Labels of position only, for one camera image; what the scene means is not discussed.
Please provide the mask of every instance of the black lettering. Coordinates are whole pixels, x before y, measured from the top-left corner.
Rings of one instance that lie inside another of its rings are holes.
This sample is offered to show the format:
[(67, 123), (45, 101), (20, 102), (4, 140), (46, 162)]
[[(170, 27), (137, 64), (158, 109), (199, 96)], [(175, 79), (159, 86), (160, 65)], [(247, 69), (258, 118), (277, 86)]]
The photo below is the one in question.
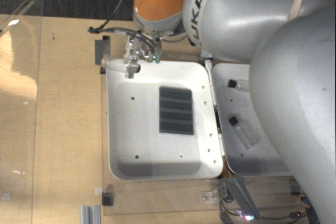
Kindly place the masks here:
[(201, 2), (202, 0), (195, 0), (195, 4), (197, 5), (198, 9), (201, 8)]
[(193, 25), (191, 26), (191, 28), (193, 28), (195, 30), (195, 35), (193, 35), (193, 37), (196, 38), (196, 39), (200, 39), (200, 37), (198, 36), (198, 30), (197, 30), (197, 28), (195, 26), (193, 26)]
[(197, 25), (197, 21), (196, 21), (196, 19), (197, 19), (198, 15), (199, 15), (199, 12), (197, 12), (197, 13), (195, 14), (195, 11), (194, 11), (194, 9), (193, 9), (192, 13), (193, 13), (193, 18), (191, 19), (191, 23)]

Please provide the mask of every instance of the vial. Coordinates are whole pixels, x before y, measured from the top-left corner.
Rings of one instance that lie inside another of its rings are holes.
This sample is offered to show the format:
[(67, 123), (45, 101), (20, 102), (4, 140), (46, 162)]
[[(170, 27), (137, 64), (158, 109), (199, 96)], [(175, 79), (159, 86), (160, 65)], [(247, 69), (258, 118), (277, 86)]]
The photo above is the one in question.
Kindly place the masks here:
[(239, 140), (242, 142), (247, 150), (256, 144), (256, 140), (254, 139), (254, 137), (241, 122), (238, 122), (235, 116), (229, 117), (228, 120), (235, 134), (238, 136)]
[(247, 80), (243, 80), (243, 79), (233, 80), (233, 79), (230, 79), (227, 83), (227, 86), (229, 88), (234, 88), (234, 89), (236, 89), (237, 91), (240, 91), (240, 92), (249, 92), (248, 81)]

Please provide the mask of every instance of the black cap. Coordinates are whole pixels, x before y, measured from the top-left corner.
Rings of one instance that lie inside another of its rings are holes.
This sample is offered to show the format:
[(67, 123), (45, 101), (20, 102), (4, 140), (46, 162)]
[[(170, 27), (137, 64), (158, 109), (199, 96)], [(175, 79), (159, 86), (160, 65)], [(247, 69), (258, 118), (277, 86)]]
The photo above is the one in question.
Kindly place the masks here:
[(234, 116), (234, 117), (232, 117), (232, 118), (229, 119), (229, 123), (230, 123), (232, 126), (235, 126), (235, 125), (237, 125), (238, 120), (237, 120), (236, 117)]
[(228, 81), (228, 83), (227, 83), (227, 86), (228, 86), (229, 88), (235, 88), (236, 85), (237, 85), (237, 81), (236, 81), (236, 80), (233, 80), (233, 79), (230, 79), (230, 80)]

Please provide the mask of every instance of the beige strap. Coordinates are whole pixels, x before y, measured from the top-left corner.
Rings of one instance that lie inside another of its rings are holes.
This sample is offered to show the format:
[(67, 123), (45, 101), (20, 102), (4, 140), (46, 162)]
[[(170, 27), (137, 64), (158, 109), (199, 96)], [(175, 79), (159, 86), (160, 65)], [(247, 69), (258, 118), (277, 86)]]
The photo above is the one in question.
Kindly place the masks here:
[(302, 1), (303, 0), (294, 0), (292, 9), (288, 15), (288, 20), (293, 20), (294, 18), (298, 17), (302, 6)]

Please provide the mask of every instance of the clear acrylic panel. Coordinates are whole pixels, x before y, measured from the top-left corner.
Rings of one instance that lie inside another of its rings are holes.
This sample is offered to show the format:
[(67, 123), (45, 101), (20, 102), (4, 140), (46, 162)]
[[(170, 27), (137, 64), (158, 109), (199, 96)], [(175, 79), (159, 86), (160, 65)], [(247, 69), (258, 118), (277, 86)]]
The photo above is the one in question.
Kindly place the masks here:
[(42, 0), (0, 15), (0, 222), (31, 223)]

